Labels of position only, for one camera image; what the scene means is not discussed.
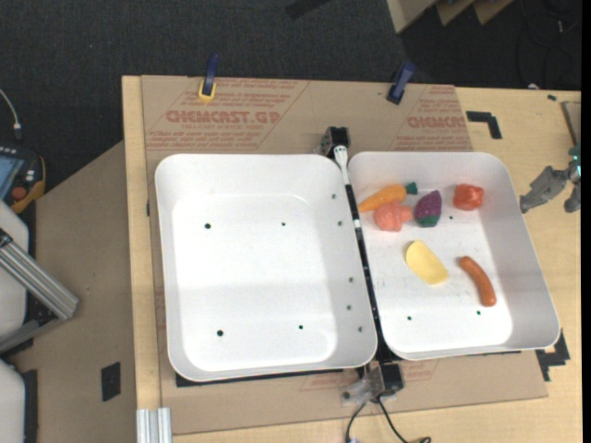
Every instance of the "blue clamp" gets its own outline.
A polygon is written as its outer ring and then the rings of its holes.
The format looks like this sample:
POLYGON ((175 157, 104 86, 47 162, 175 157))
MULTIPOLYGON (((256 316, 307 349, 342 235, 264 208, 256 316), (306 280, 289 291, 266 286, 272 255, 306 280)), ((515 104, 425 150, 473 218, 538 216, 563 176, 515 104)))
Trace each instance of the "blue clamp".
POLYGON ((205 78, 199 84, 199 98, 209 102, 213 100, 215 95, 215 73, 218 69, 218 60, 220 56, 218 54, 211 54, 207 61, 207 68, 205 70, 205 78))
POLYGON ((390 102, 396 103, 396 105, 401 102, 404 95, 404 87, 413 74, 415 74, 415 70, 415 65, 407 61, 400 66, 400 69, 398 69, 398 72, 396 73, 396 80, 390 87, 386 97, 390 102))

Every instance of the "white tray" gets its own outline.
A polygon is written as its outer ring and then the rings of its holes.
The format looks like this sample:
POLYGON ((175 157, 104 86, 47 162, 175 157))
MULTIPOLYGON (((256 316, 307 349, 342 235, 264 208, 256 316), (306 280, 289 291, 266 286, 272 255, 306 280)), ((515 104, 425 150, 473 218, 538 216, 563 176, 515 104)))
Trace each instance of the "white tray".
POLYGON ((368 251, 380 323, 388 346, 404 359, 436 358, 545 348, 560 327, 511 177, 497 158, 478 152, 363 152, 349 163, 358 201, 391 184, 416 182, 415 205, 439 189, 443 199, 435 227, 405 223, 383 232, 371 212, 360 220, 368 251), (484 203, 472 211, 452 204, 457 184, 481 186, 484 203), (421 240, 449 271, 431 286, 405 263, 404 252, 421 240), (476 286, 457 265, 470 256, 488 274, 497 304, 484 307, 476 286))
POLYGON ((371 360, 368 290, 332 161, 176 154, 155 182, 176 372, 211 381, 371 360))

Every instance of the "black fabric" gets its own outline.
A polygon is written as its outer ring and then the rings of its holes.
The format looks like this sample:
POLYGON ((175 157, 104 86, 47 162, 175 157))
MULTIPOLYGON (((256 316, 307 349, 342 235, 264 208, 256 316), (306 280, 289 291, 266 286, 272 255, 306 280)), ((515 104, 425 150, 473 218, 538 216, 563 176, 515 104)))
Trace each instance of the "black fabric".
MULTIPOLYGON (((0 89, 48 190, 122 139, 123 75, 202 74, 211 53, 227 77, 388 81, 410 60, 414 82, 581 86, 581 23, 555 38, 544 2, 557 0, 515 1, 486 25, 468 8, 443 27, 431 8, 401 34, 386 0, 325 0, 291 18, 302 1, 0 0, 0 89)), ((582 0, 558 1, 580 18, 582 0)), ((0 101, 0 141, 14 140, 12 124, 0 101)))

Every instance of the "orange carrot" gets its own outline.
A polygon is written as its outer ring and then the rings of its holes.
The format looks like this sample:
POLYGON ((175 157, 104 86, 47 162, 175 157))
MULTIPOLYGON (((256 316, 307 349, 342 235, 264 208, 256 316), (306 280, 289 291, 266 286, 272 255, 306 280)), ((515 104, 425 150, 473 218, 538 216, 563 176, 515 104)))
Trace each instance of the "orange carrot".
POLYGON ((471 257, 464 256, 460 258, 460 268, 465 270, 475 282, 476 287, 480 292, 480 301, 482 302, 482 305, 495 305, 497 303, 497 295, 492 288, 492 283, 490 283, 487 273, 480 267, 480 265, 471 257))
POLYGON ((397 200, 402 202, 406 197, 406 189, 400 184, 394 184, 393 186, 387 186, 382 190, 376 192, 374 195, 366 198, 359 204, 359 212, 375 210, 380 205, 385 203, 394 202, 397 200))

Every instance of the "toy sausage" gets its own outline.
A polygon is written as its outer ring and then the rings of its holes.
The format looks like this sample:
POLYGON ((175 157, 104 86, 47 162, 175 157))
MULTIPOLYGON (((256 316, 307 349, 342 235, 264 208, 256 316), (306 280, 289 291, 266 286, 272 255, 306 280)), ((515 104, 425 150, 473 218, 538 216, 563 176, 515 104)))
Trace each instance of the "toy sausage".
POLYGON ((493 306, 497 303, 497 295, 492 288, 492 283, 487 273, 480 265, 469 256, 460 258, 460 268, 462 268, 475 282, 480 292, 480 301, 483 306, 493 306))

